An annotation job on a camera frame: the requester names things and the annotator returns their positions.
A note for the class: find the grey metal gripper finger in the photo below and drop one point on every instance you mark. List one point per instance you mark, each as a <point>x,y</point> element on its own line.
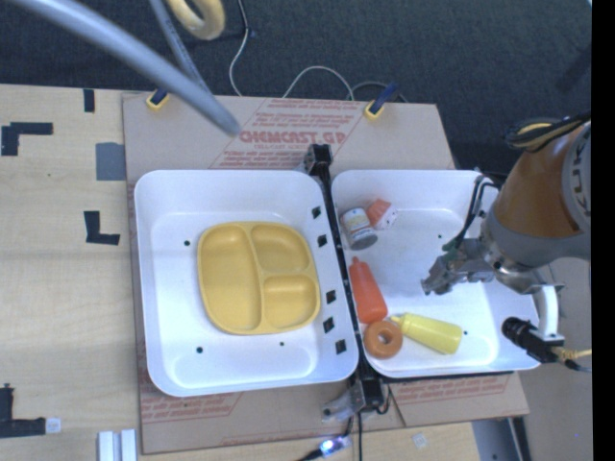
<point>433,286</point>
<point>440,266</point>

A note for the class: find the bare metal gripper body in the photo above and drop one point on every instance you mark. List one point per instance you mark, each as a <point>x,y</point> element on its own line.
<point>478,263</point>

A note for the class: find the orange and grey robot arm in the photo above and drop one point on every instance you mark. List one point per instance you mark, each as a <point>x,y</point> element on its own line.
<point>533,204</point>

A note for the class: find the white plastic tray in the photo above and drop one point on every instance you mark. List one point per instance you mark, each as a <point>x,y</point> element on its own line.
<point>432,238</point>
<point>173,305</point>

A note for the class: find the yellow bottle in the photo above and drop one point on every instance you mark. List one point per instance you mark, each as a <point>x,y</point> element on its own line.
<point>432,334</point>

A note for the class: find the orange bottle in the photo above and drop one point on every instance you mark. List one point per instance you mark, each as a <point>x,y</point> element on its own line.
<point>369,296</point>

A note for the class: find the orange and white carton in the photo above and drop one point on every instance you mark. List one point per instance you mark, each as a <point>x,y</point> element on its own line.
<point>382,213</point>

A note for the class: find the orange doughnut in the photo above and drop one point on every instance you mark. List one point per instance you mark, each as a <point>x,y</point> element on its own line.
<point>372,346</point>

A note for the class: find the small grey can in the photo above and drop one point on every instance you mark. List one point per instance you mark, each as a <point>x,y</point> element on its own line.
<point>358,231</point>

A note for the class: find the thin black rod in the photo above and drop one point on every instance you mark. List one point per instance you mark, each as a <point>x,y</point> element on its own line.
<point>342,262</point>

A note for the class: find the yellow divided plate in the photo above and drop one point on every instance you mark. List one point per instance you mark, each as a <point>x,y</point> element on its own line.
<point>226,276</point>

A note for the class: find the brown cardboard board, red print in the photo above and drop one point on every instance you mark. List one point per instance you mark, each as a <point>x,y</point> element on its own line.
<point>182,132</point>

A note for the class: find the black cylinder on white bracket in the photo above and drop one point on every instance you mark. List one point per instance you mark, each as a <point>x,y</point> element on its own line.
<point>528,336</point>

